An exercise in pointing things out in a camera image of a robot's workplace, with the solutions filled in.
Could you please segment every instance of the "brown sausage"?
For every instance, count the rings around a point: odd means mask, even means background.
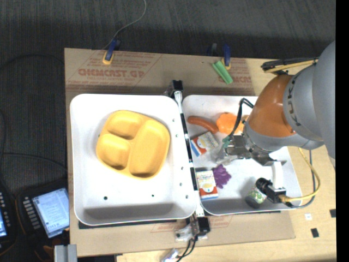
[[[188,117],[188,122],[190,124],[195,124],[195,125],[201,126],[203,128],[206,128],[207,130],[209,130],[213,134],[218,132],[218,127],[215,124],[205,120],[202,117],[199,117],[199,116],[189,116]]]

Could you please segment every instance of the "wooden table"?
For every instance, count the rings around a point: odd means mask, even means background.
[[[274,75],[260,68],[266,59],[232,58],[234,83],[228,86],[212,68],[217,57],[117,52],[115,62],[107,67],[101,64],[102,55],[102,51],[65,50],[71,243],[77,245],[79,257],[121,253],[118,261],[160,261],[172,247],[186,246],[175,243],[172,230],[183,222],[79,229],[73,203],[71,99],[81,93],[161,94],[171,80],[183,81],[184,95],[259,95]],[[303,68],[289,71],[294,74]],[[303,194],[311,193],[310,169],[296,148],[290,147],[289,152]],[[220,218],[216,225],[225,224],[224,228],[213,229],[209,240],[199,241],[182,261],[336,261],[336,218],[330,212],[336,209],[335,170],[324,146],[313,150],[312,156],[321,189],[310,206]]]

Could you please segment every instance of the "white plastic tray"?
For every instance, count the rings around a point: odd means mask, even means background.
[[[257,97],[245,97],[252,103],[255,103]],[[242,97],[236,96],[200,96],[191,95],[183,100],[183,112],[186,120],[189,116],[205,117],[212,122],[215,122],[223,112],[232,112],[235,115],[238,112],[239,101]],[[243,105],[243,115],[248,115],[251,109],[247,105]],[[200,126],[187,123],[188,133],[191,138],[200,135],[207,130]],[[214,162],[218,151],[222,145],[222,139],[227,135],[216,133],[214,134],[219,142],[219,147],[213,151],[196,157],[193,154],[193,163],[196,168],[216,168]],[[287,195],[290,197],[299,197],[302,195],[297,176],[295,174],[290,155],[287,147],[284,147],[270,155],[277,160],[286,160],[282,166],[283,184],[287,189]],[[273,204],[266,200],[259,209],[250,207],[244,200],[245,196],[254,186],[256,180],[264,177],[268,180],[273,179],[272,168],[270,166],[261,166],[252,159],[234,160],[230,165],[225,166],[228,173],[232,176],[227,185],[223,189],[218,188],[218,198],[202,200],[203,208],[212,215],[230,215],[235,213],[250,213],[264,211],[278,211],[290,209],[284,204]]]
[[[163,123],[170,132],[164,166],[137,180],[98,161],[98,135],[110,114],[130,110]],[[70,104],[74,209],[87,225],[187,218],[195,210],[194,189],[178,106],[166,96],[81,94]]]

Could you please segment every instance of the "small carton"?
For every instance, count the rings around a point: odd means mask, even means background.
[[[211,132],[206,132],[190,140],[191,150],[196,156],[200,156],[219,146]]]
[[[202,200],[218,197],[218,191],[212,170],[196,172],[196,179],[199,188],[198,191]]]

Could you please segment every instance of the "black surface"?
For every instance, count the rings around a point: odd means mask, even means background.
[[[143,11],[142,0],[0,0],[0,67],[64,48],[102,49]],[[232,57],[319,56],[335,39],[336,0],[147,0],[143,19],[120,34],[120,50],[206,55],[226,43]],[[24,57],[0,68],[4,150],[66,165],[64,66]],[[64,176],[44,160],[4,155],[1,176],[13,196]],[[38,261],[19,231],[0,261]]]

